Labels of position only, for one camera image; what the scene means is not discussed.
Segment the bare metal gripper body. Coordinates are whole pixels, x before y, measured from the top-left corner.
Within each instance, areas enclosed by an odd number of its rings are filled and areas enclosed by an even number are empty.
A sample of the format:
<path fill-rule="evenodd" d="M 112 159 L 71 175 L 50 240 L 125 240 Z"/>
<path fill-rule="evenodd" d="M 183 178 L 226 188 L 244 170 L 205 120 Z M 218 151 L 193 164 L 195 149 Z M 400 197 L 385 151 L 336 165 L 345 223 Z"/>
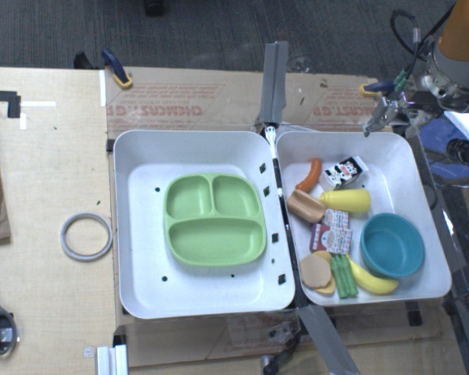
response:
<path fill-rule="evenodd" d="M 437 69 L 427 69 L 409 78 L 399 104 L 411 124 L 420 127 L 444 112 L 469 113 L 469 88 Z"/>

